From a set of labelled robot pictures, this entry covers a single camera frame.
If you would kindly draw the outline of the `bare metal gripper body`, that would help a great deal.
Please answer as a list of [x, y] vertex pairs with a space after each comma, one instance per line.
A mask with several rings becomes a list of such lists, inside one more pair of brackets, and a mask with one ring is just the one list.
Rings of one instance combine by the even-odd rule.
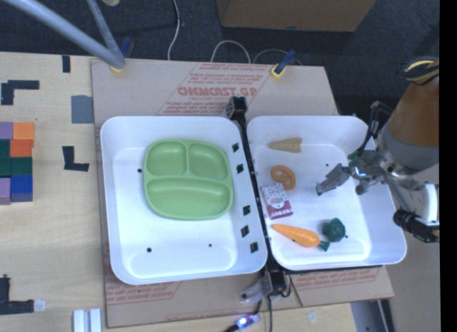
[[350, 174], [361, 183], [386, 182], [406, 175], [404, 167], [389, 151], [355, 150], [348, 156], [348, 160]]

